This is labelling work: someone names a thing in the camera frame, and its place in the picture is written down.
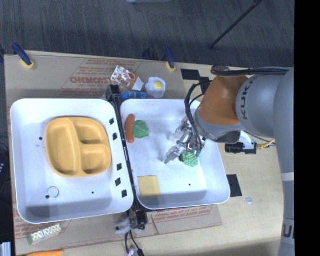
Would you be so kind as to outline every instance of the cardboard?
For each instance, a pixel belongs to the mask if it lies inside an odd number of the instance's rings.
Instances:
[[[177,68],[169,71],[165,62],[148,60],[127,60],[97,56],[26,51],[34,62],[27,69],[20,62],[18,55],[6,55],[5,82],[7,97],[7,116],[9,138],[11,137],[10,107],[26,98],[68,98],[99,99],[106,92],[108,84],[117,84],[111,76],[117,65],[137,74],[146,83],[149,77],[159,77],[166,82],[164,99],[184,99],[181,72]],[[10,157],[12,142],[9,140]],[[11,178],[14,181],[14,166],[11,164]],[[14,234],[16,254],[76,248],[97,245],[125,239],[125,234],[115,231],[114,223],[126,219],[127,214],[112,214],[34,225],[25,222],[17,209],[15,183],[12,183],[14,214]],[[145,230],[135,230],[135,237],[182,232],[201,228],[221,226],[222,220],[216,205],[170,209],[148,212],[148,224]],[[30,246],[28,237],[53,225],[60,225],[61,231],[56,237]]]

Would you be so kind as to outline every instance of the drain hole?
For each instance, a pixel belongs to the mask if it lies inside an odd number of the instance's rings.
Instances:
[[[117,179],[115,180],[115,186],[118,187],[120,184],[121,184],[121,179],[120,179],[120,178],[117,178]]]
[[[126,190],[123,190],[123,191],[122,191],[122,198],[125,198],[127,195],[128,195],[127,191],[126,191]]]

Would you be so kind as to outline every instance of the yellow divided plate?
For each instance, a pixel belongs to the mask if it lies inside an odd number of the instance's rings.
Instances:
[[[51,168],[63,177],[87,177],[105,172],[111,165],[106,129],[88,117],[60,117],[45,133]]]

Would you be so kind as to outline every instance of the circular mark on bin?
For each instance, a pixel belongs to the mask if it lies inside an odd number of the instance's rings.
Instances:
[[[50,198],[57,198],[59,196],[59,189],[57,189],[55,186],[51,186],[48,188],[48,196]]]

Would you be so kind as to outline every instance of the yellow clamp tip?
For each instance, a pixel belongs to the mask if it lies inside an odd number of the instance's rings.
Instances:
[[[166,64],[166,67],[168,68],[169,71],[173,72],[176,70],[176,66],[174,66],[174,68],[170,67],[170,64],[168,61],[165,64]]]
[[[20,63],[22,64],[22,66],[24,66],[26,69],[30,70],[34,67],[35,63],[31,61],[31,64],[30,65],[27,65],[27,63],[25,63],[22,59],[20,59]]]

